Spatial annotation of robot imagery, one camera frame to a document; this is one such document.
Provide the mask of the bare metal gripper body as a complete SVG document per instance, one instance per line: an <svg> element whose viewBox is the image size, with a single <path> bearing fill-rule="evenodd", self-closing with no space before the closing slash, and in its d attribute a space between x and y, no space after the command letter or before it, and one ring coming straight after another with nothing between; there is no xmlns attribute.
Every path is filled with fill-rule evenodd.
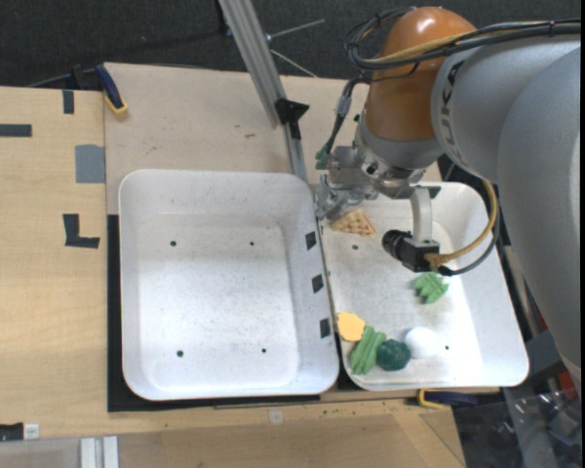
<svg viewBox="0 0 585 468"><path fill-rule="evenodd" d="M404 169L388 164L369 149L337 146L321 154L322 200L361 202L379 194L398 198L419 182L422 169Z"/></svg>

